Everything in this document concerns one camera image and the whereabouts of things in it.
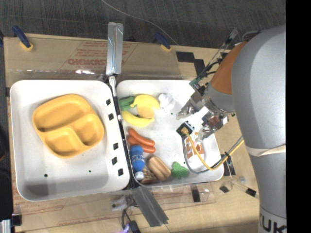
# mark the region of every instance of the wooden surface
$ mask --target wooden surface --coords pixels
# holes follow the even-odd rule
[[[68,65],[68,55],[77,54],[74,52],[83,44],[83,42],[100,42],[102,40],[86,40],[68,37],[54,37],[42,35],[30,35],[31,41],[35,42],[37,52],[31,54],[18,49],[17,39],[5,39],[5,63],[7,73],[7,87],[21,79],[34,79],[33,76],[26,75],[27,70],[38,70],[42,65],[48,70],[67,70],[65,76],[56,76],[57,78],[66,78],[70,65]],[[57,46],[64,47],[61,52],[62,56],[55,56],[60,52]],[[175,52],[186,51],[193,52],[195,58],[203,59],[207,64],[214,53],[215,49],[192,48],[172,46],[172,52],[163,51],[156,44],[126,43],[129,51],[124,52],[125,61],[122,70],[125,75],[123,78],[145,78],[152,77],[163,78],[169,72],[173,75],[171,78],[188,79],[195,77],[193,63],[180,63],[177,61]],[[14,192],[14,210],[15,213],[22,213],[22,225],[16,227],[16,232],[34,232],[34,233],[115,233],[121,232],[121,212],[112,212],[111,196],[108,194],[97,194],[68,198],[63,200],[53,200],[47,202],[29,202],[24,200],[16,189],[14,153],[12,148],[12,128],[10,113],[9,133],[10,149],[12,159],[12,177]],[[236,117],[231,117],[229,122],[216,132],[216,139],[221,153],[228,151],[231,146],[241,136],[239,125]],[[219,181],[209,183],[205,193],[207,198],[203,202],[188,202],[185,196],[180,196],[180,200],[171,199],[169,194],[161,194],[155,191],[155,197],[158,199],[161,207],[169,218],[168,224],[161,227],[149,227],[146,219],[141,214],[139,208],[129,210],[130,218],[136,220],[142,233],[235,233],[235,232],[257,232],[259,219],[259,200],[245,193],[247,188],[255,191],[258,190],[256,178],[248,153],[245,146],[242,145],[232,156],[233,166],[236,175],[226,176]],[[226,186],[228,192],[220,190],[221,186]]]

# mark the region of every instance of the red sausage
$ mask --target red sausage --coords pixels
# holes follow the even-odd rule
[[[140,134],[138,134],[133,128],[130,128],[128,130],[128,133],[130,136],[134,137],[138,142],[144,144],[144,145],[148,145],[148,146],[152,146],[154,147],[155,146],[155,141],[153,140],[150,140],[150,139],[147,139],[143,136],[141,136]]]
[[[129,138],[127,138],[127,141],[128,141],[128,143],[131,144],[132,146],[133,146],[133,145],[140,145],[145,153],[154,153],[154,152],[156,151],[156,148],[155,148],[155,147],[142,144],[142,143],[138,142],[138,141],[137,141],[134,137],[132,137],[132,136],[130,136]]]

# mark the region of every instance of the bottle cap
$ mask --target bottle cap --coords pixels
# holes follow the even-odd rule
[[[145,177],[145,175],[144,175],[143,172],[136,172],[136,173],[135,173],[135,178],[136,178],[138,181],[141,181],[144,177]]]

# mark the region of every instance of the robotic arm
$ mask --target robotic arm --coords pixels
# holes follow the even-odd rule
[[[203,95],[195,91],[177,115],[201,113],[202,140],[235,112],[259,186],[259,232],[285,233],[286,27],[265,30],[233,48]]]

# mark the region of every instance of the yellow cable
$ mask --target yellow cable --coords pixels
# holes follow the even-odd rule
[[[203,160],[203,158],[201,157],[201,155],[199,154],[198,150],[196,149],[195,145],[194,145],[194,142],[193,140],[191,139],[190,135],[189,135],[189,132],[188,130],[182,130],[182,133],[184,133],[188,138],[189,138],[189,141],[191,143],[191,146],[194,150],[194,152],[197,154],[197,156],[199,157],[199,159],[201,160],[201,162],[203,163],[203,165],[208,169],[208,170],[216,170],[217,168],[220,167],[220,165],[222,165],[227,159],[228,159],[228,156],[226,156],[216,167],[210,167],[206,164],[206,162]],[[231,151],[230,153],[230,156],[235,152],[235,150],[237,150],[241,145],[242,143],[244,142],[244,139],[242,139]]]

